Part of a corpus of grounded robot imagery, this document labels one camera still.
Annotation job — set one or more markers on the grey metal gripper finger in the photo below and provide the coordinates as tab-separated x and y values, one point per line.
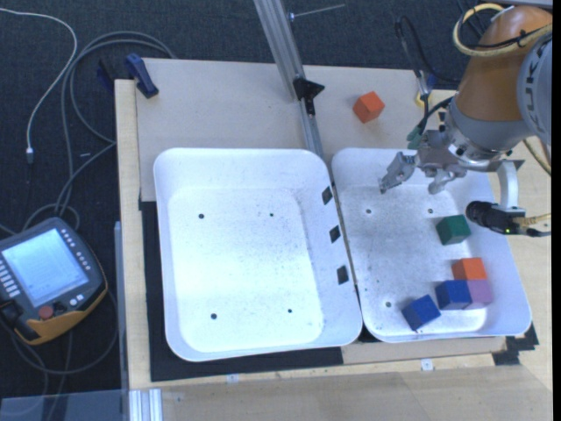
442	180
398	171

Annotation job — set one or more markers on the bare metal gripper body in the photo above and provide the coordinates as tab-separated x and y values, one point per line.
440	156

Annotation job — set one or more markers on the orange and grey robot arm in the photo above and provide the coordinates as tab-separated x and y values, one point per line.
491	81

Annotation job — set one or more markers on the green cube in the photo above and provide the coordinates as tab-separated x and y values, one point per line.
452	230

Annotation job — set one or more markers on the orange cube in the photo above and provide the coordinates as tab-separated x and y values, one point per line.
469	269
368	107

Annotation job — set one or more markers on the white plastic tray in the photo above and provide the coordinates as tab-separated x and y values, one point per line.
394	257
245	257

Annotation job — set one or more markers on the blue cube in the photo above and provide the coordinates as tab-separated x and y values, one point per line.
452	294
421	313

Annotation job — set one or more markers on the purple cube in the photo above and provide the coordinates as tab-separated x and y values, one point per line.
480	291

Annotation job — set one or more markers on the pale wood board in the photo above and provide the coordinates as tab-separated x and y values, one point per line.
228	112

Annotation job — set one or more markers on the black cylinder on white bracket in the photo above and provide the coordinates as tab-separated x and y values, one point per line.
493	217

